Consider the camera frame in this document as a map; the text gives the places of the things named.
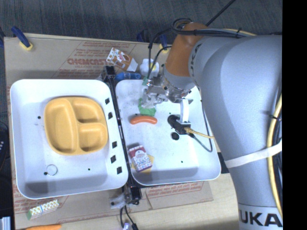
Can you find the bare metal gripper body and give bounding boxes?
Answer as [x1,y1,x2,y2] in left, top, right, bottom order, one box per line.
[145,75,194,104]

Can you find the green and white toy food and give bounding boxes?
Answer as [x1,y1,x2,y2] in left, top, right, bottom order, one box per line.
[138,98,157,116]

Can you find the orange toy sausage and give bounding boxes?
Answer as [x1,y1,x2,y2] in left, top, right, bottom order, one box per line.
[130,115,158,126]

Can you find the blue plastic bottle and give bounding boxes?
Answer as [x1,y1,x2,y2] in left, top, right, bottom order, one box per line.
[114,71,142,81]

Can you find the white and yellow toy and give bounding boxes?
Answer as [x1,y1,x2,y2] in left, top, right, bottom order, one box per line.
[140,58,160,77]

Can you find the orange and white carton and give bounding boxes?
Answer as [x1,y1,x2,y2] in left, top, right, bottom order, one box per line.
[106,47,139,72]

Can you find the white plastic tray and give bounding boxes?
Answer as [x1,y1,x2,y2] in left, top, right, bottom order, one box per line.
[115,79,222,187]
[9,79,129,200]

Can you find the red and white carton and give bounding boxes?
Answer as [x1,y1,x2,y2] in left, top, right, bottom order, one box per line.
[128,145,153,173]

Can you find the yellow divided plate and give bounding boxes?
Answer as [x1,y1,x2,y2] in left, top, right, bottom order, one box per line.
[44,96,109,156]

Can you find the brown cardboard board, red print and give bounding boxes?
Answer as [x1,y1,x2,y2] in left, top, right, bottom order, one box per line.
[3,32,214,230]

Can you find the black cylinder on white bracket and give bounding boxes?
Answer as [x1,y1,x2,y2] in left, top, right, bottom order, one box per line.
[167,99,192,135]

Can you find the black block with wires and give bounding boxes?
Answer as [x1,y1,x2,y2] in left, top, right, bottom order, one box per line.
[123,185,142,205]
[104,65,116,81]

